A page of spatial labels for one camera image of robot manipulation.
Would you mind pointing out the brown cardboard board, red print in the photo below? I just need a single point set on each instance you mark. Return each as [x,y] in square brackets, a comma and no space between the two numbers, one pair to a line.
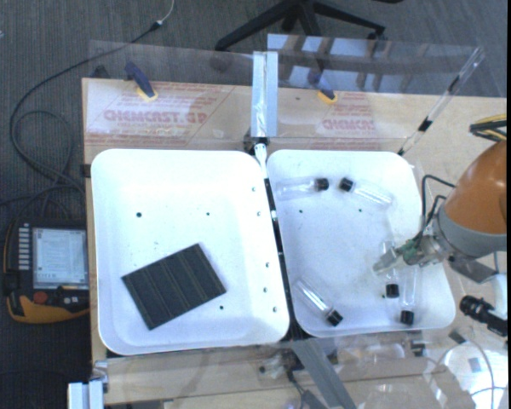
[187,113]

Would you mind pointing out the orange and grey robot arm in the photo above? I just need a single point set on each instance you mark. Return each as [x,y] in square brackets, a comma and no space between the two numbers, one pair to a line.
[477,194]

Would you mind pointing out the black office chair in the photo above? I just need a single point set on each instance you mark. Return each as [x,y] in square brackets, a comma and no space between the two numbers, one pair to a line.
[306,2]

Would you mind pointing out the dark ribbed rectangular mat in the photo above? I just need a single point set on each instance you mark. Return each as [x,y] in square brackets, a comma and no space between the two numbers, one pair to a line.
[173,286]

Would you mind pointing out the black cylinder on white bracket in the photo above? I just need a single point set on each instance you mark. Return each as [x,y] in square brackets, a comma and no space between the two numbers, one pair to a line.
[481,307]

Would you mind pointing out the white plastic tray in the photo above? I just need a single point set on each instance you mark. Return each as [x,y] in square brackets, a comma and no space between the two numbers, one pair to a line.
[174,194]
[340,245]

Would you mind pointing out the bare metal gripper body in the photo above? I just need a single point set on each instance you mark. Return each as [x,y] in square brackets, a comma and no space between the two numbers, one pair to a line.
[428,251]

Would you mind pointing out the clear plastic bottle, black cap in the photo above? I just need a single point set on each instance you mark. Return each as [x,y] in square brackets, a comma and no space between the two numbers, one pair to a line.
[368,193]
[408,309]
[392,289]
[298,188]
[315,301]

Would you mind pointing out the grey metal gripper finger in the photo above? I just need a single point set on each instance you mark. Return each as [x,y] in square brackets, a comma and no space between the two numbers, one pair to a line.
[383,266]
[388,252]

